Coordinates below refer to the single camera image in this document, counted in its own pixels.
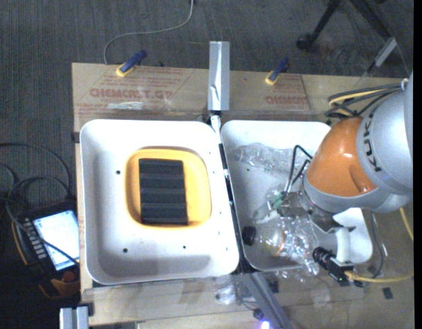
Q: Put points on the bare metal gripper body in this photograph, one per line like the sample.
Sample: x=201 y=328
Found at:
x=290 y=205

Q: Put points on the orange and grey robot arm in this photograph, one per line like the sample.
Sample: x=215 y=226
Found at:
x=337 y=163

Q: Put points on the clear plastic bottle black cap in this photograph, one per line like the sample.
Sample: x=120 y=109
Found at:
x=266 y=240

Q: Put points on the white plastic tray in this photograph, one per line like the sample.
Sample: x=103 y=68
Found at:
x=105 y=183
x=245 y=190

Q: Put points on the black ribbed foam block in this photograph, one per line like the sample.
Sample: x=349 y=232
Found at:
x=163 y=192

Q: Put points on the orange plate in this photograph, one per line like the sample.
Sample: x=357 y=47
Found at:
x=133 y=190

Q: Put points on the brown cardboard board red print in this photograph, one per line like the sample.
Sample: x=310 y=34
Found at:
x=135 y=87

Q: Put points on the black office chair base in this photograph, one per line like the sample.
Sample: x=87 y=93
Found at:
x=337 y=3

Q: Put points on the black cylinder on white bracket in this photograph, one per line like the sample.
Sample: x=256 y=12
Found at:
x=343 y=245

